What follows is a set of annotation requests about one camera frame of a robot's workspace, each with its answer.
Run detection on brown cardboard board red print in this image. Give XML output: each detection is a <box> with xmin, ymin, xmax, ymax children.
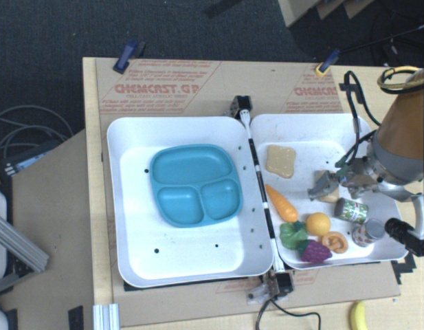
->
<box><xmin>94</xmin><ymin>58</ymin><xmax>402</xmax><ymax>328</ymax></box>

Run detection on beige toy food piece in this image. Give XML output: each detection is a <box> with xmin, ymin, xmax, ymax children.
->
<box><xmin>317</xmin><ymin>189</ymin><xmax>341</xmax><ymax>205</ymax></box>

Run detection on blue divided plate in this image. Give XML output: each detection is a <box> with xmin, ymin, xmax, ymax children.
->
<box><xmin>149</xmin><ymin>143</ymin><xmax>245</xmax><ymax>229</ymax></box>

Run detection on orange carrot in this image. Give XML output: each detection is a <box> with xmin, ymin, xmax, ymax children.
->
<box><xmin>265</xmin><ymin>183</ymin><xmax>299</xmax><ymax>223</ymax></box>

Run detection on purple grapes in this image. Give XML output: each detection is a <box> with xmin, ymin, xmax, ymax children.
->
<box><xmin>297</xmin><ymin>239</ymin><xmax>333</xmax><ymax>264</ymax></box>

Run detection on yellow orange fruit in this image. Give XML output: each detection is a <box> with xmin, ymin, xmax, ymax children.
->
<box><xmin>305</xmin><ymin>212</ymin><xmax>332</xmax><ymax>237</ymax></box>

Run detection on thin black and white rod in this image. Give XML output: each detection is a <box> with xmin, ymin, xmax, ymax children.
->
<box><xmin>239</xmin><ymin>109</ymin><xmax>286</xmax><ymax>272</ymax></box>

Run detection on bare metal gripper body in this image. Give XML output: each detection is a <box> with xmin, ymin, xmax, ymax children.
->
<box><xmin>338</xmin><ymin>156</ymin><xmax>388</xmax><ymax>199</ymax></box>

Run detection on yellow banana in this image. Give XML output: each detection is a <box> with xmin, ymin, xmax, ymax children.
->
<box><xmin>350</xmin><ymin>300</ymin><xmax>368</xmax><ymax>330</ymax></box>

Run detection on black cylinder on white bracket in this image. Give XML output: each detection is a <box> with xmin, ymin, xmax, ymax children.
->
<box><xmin>378</xmin><ymin>180</ymin><xmax>424</xmax><ymax>258</ymax></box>

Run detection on orange pretzel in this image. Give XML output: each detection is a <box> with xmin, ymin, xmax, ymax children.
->
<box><xmin>321</xmin><ymin>230</ymin><xmax>349</xmax><ymax>254</ymax></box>

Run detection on red and white can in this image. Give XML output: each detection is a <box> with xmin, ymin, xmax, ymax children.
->
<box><xmin>351</xmin><ymin>218</ymin><xmax>386</xmax><ymax>248</ymax></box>

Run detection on white plastic tray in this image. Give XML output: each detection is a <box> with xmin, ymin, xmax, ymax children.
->
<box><xmin>249</xmin><ymin>113</ymin><xmax>410</xmax><ymax>271</ymax></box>
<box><xmin>106</xmin><ymin>115</ymin><xmax>276</xmax><ymax>289</ymax></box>

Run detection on beige bread slice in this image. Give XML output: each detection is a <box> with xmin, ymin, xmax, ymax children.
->
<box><xmin>265</xmin><ymin>144</ymin><xmax>298</xmax><ymax>179</ymax></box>

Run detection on green broccoli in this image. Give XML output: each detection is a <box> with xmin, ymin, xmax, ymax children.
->
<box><xmin>278</xmin><ymin>221</ymin><xmax>309</xmax><ymax>251</ymax></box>

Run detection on green can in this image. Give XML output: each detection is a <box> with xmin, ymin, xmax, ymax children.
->
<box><xmin>333</xmin><ymin>197</ymin><xmax>369</xmax><ymax>226</ymax></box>

